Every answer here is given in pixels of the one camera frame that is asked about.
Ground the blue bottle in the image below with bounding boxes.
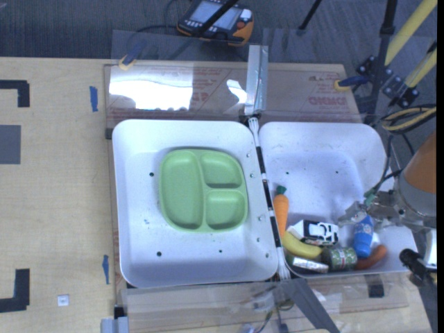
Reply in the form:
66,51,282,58
353,215,375,259

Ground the white and black carton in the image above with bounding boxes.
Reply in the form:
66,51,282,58
287,219,340,247

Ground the green can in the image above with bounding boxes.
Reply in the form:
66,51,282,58
321,246,359,272

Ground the black cylinder on white bracket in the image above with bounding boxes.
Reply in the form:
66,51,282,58
398,229,438,282

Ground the green divided plate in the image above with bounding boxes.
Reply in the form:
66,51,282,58
158,148,249,234

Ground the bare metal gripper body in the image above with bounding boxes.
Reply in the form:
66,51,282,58
364,189,404,227

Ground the orange carrot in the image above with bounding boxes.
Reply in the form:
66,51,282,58
273,185,291,239

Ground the yellow banana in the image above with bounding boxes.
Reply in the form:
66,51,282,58
280,230,324,259

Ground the brown cardboard board red print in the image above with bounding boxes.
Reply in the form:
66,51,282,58
103,62,422,314

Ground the white plastic tray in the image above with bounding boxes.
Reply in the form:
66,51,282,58
111,118,280,289
258,121,419,280

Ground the silver packet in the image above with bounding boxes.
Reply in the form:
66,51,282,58
291,255,330,275

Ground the orange sausage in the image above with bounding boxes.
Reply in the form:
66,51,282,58
353,244,388,271

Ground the thin black and white rod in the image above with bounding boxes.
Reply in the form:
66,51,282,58
248,116,291,280

